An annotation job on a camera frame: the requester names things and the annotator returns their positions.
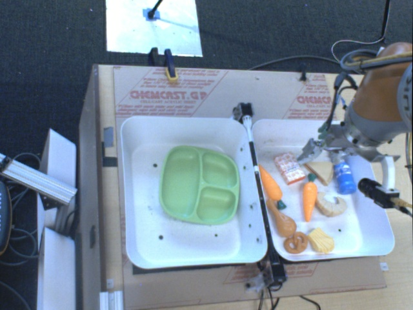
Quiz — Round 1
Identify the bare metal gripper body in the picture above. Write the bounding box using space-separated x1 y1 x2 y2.
321 122 401 163

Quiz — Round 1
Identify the beige sandwich slice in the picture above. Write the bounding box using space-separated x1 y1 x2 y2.
304 161 334 187

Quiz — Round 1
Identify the blue bottle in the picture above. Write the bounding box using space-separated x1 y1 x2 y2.
332 158 358 195

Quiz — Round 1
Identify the red and white carton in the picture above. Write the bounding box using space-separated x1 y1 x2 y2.
274 152 307 186

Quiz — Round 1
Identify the orange carrot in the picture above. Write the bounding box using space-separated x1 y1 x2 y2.
302 172 319 223
257 163 288 211

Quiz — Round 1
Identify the beige toy shrimp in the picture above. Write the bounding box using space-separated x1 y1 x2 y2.
315 191 348 218

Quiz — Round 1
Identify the thin black and white rod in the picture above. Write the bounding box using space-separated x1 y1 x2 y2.
241 114 285 273

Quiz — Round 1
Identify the white plastic tray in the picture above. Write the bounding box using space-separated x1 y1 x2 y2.
119 115 269 270
251 118 396 263

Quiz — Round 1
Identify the brown chicken drumstick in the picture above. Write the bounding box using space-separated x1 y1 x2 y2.
265 198 298 238

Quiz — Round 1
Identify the yellow ridged toy food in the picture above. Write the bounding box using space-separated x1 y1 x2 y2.
307 227 336 255

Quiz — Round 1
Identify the brown pretzel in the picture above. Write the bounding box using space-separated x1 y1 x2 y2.
283 231 308 255

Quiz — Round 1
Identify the green divided plate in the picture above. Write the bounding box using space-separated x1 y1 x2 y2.
158 145 241 226

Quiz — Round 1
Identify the brown cardboard board red print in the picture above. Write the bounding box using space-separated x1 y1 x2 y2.
112 64 388 300

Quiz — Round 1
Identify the black cylinder on white bracket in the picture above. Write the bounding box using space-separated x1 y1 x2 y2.
357 155 401 209

